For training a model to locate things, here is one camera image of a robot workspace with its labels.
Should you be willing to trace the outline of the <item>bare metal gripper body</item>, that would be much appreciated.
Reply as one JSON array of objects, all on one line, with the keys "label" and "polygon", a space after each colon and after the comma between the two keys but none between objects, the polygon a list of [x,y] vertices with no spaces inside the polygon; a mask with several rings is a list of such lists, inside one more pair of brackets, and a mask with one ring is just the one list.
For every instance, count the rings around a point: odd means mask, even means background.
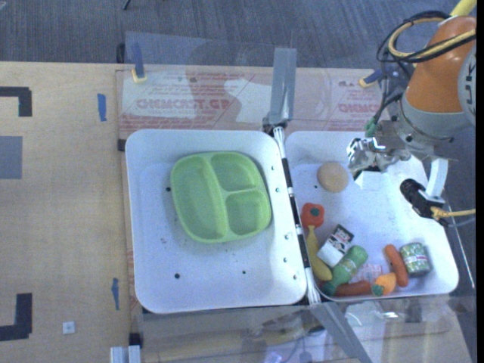
[{"label": "bare metal gripper body", "polygon": [[436,136],[416,129],[404,120],[380,121],[372,145],[385,158],[407,161],[411,157],[426,160],[436,156],[436,149],[453,142],[453,136]]}]

